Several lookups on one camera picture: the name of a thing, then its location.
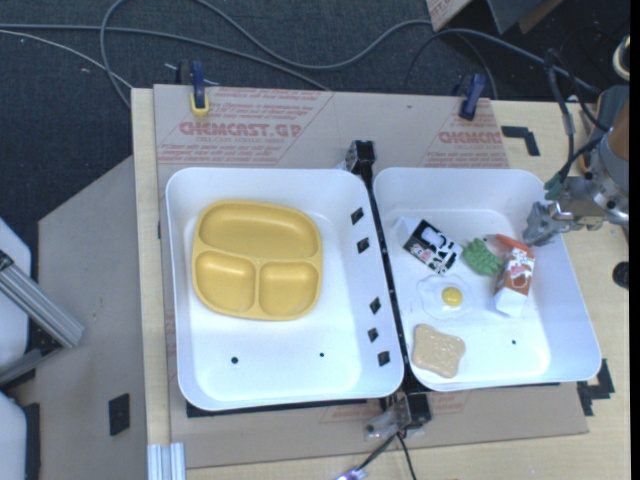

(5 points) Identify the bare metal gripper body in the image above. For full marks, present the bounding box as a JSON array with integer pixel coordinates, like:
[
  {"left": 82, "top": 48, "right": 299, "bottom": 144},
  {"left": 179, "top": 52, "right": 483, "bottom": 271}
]
[{"left": 553, "top": 174, "right": 631, "bottom": 232}]

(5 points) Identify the orange toy carrot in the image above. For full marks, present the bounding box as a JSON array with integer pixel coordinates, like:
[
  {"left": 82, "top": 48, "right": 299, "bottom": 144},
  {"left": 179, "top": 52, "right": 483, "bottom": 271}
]
[{"left": 494, "top": 233, "right": 531, "bottom": 252}]

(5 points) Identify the orange and white carton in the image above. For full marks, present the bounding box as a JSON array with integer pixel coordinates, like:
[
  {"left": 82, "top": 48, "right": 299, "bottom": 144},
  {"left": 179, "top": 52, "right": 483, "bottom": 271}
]
[{"left": 492, "top": 246, "right": 537, "bottom": 318}]

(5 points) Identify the green toy broccoli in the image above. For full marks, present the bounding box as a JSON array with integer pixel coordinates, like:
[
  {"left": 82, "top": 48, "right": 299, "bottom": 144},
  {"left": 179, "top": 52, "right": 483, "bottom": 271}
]
[{"left": 460, "top": 237, "right": 504, "bottom": 277}]

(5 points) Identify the white plastic tray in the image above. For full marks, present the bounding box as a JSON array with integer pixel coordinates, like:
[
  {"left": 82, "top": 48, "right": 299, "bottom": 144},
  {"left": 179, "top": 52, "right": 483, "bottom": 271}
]
[
  {"left": 372, "top": 166, "right": 603, "bottom": 394},
  {"left": 164, "top": 166, "right": 406, "bottom": 412}
]

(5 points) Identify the black and white milk carton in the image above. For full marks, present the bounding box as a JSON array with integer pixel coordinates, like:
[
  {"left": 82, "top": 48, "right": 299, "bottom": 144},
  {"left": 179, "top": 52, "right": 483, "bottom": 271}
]
[{"left": 390, "top": 216, "right": 464, "bottom": 276}]

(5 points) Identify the white and yellow fried egg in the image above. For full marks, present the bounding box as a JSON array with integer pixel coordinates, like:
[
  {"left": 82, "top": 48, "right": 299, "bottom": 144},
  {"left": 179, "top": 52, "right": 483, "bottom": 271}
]
[{"left": 417, "top": 273, "right": 476, "bottom": 321}]

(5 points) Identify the thin black rod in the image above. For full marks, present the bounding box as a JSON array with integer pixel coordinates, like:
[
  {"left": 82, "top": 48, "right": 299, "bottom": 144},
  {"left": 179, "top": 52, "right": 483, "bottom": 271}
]
[{"left": 366, "top": 167, "right": 411, "bottom": 400}]

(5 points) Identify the tan toast slice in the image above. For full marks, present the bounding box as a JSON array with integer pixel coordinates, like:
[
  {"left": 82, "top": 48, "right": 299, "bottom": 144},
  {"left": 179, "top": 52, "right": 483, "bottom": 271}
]
[{"left": 410, "top": 323, "right": 467, "bottom": 380}]

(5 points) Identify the brown cardboard board red print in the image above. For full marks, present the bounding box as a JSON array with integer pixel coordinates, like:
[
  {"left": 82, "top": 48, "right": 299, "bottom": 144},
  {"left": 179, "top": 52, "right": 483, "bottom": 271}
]
[{"left": 152, "top": 83, "right": 591, "bottom": 470}]

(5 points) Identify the yellow divided plate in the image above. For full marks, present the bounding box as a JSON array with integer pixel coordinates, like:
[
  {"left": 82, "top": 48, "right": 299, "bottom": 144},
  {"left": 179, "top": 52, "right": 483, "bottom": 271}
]
[{"left": 191, "top": 199, "right": 323, "bottom": 323}]

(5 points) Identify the black block with wires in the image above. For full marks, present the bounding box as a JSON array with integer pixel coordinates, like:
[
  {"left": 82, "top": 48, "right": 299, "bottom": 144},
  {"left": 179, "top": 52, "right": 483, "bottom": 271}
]
[
  {"left": 348, "top": 139, "right": 377, "bottom": 175},
  {"left": 379, "top": 391, "right": 432, "bottom": 440}
]

